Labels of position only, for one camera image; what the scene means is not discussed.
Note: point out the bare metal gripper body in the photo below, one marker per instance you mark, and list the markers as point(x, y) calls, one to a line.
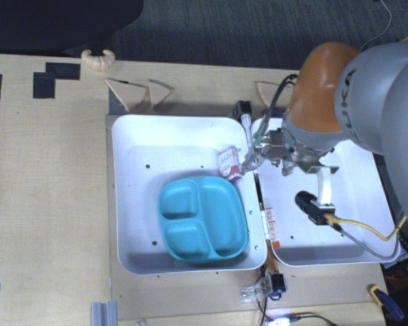
point(280, 146)

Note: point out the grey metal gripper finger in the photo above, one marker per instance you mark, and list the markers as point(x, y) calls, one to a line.
point(250, 160)
point(287, 168)

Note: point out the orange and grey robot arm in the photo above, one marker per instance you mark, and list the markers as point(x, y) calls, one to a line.
point(377, 93)

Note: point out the red and white carton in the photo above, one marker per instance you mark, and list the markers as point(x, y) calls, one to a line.
point(228, 161)

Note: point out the purple grapes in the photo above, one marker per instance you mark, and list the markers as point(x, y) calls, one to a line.
point(275, 112)

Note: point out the thin black and white rod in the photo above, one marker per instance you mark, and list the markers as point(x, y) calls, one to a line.
point(260, 199)

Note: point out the white and orange packet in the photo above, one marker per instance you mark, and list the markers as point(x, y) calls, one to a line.
point(272, 227)

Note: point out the white plastic tray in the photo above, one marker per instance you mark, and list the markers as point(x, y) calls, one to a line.
point(190, 141)
point(353, 182)

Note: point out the blue divided plate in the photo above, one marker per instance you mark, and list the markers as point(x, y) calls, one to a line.
point(204, 219)

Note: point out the beige toy croissant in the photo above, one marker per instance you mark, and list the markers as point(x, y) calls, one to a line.
point(98, 61)

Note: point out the black cylinder on white bracket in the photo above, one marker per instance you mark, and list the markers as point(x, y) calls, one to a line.
point(311, 205)

